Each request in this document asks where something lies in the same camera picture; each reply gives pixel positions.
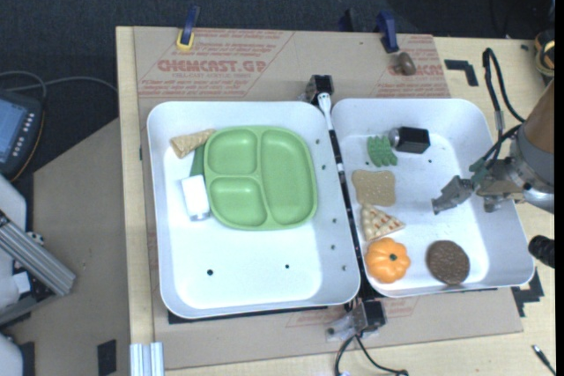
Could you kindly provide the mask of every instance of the toy pumpkin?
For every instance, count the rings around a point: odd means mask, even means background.
[[[364,256],[370,275],[384,284],[391,284],[405,276],[412,264],[404,245],[390,237],[373,241]]]

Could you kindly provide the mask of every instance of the green plate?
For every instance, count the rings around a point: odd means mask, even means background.
[[[245,230],[287,229],[315,214],[317,188],[303,139],[280,127],[231,127],[204,147],[211,211],[224,225]]]

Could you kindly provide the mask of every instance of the chocolate cookie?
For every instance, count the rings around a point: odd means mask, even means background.
[[[458,285],[470,273],[468,254],[454,241],[438,240],[427,250],[431,274],[446,285]]]

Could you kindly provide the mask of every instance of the robotic hand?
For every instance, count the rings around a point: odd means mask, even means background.
[[[487,212],[496,211],[502,202],[513,200],[554,213],[554,80],[546,87],[526,121],[515,113],[504,93],[509,110],[520,124],[503,134],[501,110],[491,85],[490,58],[497,69],[501,89],[504,88],[499,64],[491,49],[487,49],[483,60],[486,84],[496,112],[498,141],[485,156],[470,166],[473,173],[470,179],[461,179],[456,175],[441,190],[441,196],[432,200],[434,214],[456,207],[473,193],[484,198]],[[504,159],[498,159],[501,145],[507,139],[511,139],[509,154]],[[545,237],[535,237],[531,241],[530,251],[553,267],[553,240],[549,240],[552,242],[552,250],[549,251],[551,257],[541,255],[546,251],[547,240]]]

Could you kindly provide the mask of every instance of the green toy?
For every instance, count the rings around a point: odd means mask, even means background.
[[[397,157],[392,152],[390,140],[386,136],[370,136],[367,147],[368,156],[376,166],[397,165]]]

